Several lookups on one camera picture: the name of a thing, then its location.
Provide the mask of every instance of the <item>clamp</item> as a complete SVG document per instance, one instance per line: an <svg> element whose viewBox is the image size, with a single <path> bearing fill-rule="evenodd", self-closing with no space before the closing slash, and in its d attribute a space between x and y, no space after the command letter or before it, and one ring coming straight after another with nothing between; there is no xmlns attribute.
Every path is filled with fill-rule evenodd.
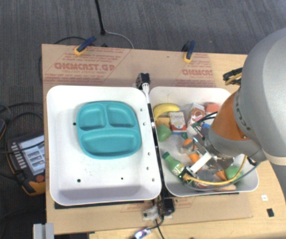
<svg viewBox="0 0 286 239"><path fill-rule="evenodd" d="M74 49L74 53L78 56L81 56L87 49L86 47L90 46L93 42L95 42L96 37L91 36L89 39L85 40L81 45Z"/></svg>
<svg viewBox="0 0 286 239"><path fill-rule="evenodd" d="M193 49L195 47L195 41L188 41L182 48L182 51L185 52L184 61L186 63L191 62L191 55L193 53Z"/></svg>

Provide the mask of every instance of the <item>wooden surface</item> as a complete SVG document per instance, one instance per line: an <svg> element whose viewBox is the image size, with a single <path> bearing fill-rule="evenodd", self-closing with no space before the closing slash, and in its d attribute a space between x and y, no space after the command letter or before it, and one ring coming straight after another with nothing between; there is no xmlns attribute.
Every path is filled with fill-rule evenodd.
<svg viewBox="0 0 286 239"><path fill-rule="evenodd" d="M225 86L222 80L222 75L225 72L243 66L246 55L231 55L231 54L208 54L211 68L213 70L214 81L216 87L225 88L233 93L238 89L237 86ZM44 94L50 86L44 86ZM195 239L211 238L211 239L265 239L265 238L286 238L286 206L280 185L271 168L269 162L262 163L258 168L259 186L253 192L240 193L241 197L245 197L248 201L243 201L245 206L238 208L250 208L252 216L243 219L231 219L223 221L186 223L177 225L166 225L166 222L161 226L161 231L165 239ZM207 204L210 204L210 198L207 198ZM69 210L55 210L53 207L53 199L49 193L47 186L46 192L47 202L47 222L53 222L56 234L78 233L86 231L86 227L92 221L95 221L96 215L100 216L100 208L96 208L95 215L88 215L83 208ZM223 206L217 212L223 212ZM269 217L267 209L272 209L274 217ZM115 222L119 222L119 217L113 217ZM122 221L124 223L131 222L130 219ZM107 230L100 228L95 230L94 234L90 235L91 239L107 239L107 238L132 238L136 231L143 227ZM161 238L157 229L148 236L150 239Z"/></svg>

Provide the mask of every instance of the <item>bottle label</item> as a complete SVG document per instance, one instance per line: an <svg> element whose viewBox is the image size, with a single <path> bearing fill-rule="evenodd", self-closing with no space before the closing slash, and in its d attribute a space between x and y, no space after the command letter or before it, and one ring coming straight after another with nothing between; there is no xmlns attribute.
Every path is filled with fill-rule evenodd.
<svg viewBox="0 0 286 239"><path fill-rule="evenodd" d="M179 174L182 173L184 168L185 168L185 166L180 163L180 164L178 164L177 166L174 167L174 169L172 170L172 173L175 174L176 176L178 176Z"/></svg>

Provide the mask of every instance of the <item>toy banana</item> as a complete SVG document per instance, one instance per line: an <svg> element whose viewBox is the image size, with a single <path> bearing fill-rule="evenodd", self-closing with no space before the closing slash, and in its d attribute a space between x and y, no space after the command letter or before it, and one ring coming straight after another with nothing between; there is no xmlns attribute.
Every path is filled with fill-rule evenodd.
<svg viewBox="0 0 286 239"><path fill-rule="evenodd" d="M178 112L180 110L180 108L177 105L174 104L160 104L157 105L154 110L154 121L157 120L157 118L164 113L168 113L168 112Z"/></svg>

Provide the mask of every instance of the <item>white tray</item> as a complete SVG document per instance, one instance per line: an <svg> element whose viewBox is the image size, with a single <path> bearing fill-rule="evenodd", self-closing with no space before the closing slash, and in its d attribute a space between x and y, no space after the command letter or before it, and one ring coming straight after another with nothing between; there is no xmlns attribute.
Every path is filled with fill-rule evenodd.
<svg viewBox="0 0 286 239"><path fill-rule="evenodd" d="M73 125L79 109L95 101L131 106L140 126L142 145L133 155L94 159L79 145ZM141 201L156 198L161 179L147 102L132 87L55 86L47 94L50 193L61 205Z"/></svg>
<svg viewBox="0 0 286 239"><path fill-rule="evenodd" d="M155 87L150 91L150 100L152 108L156 105L163 103L176 104L184 112L185 118L191 109L192 103L198 103L203 105L204 103L213 102L220 106L230 96L230 93L225 89L219 88L184 88L184 87ZM171 156L186 166L192 165L191 160L187 154L180 154L179 149L183 145L184 139L180 135L171 135L168 140L159 143L160 154L163 155L168 151ZM234 164L241 165L243 155L239 155L235 158ZM162 167L164 172L165 185L169 192L174 196L188 197L196 195L211 195L221 194L216 191L195 191L185 185L167 168L166 161L162 159ZM253 166L246 161L243 168L243 172L246 173ZM242 180L237 182L237 190L224 192L244 192L253 191L257 188L259 183L257 171L254 170Z"/></svg>

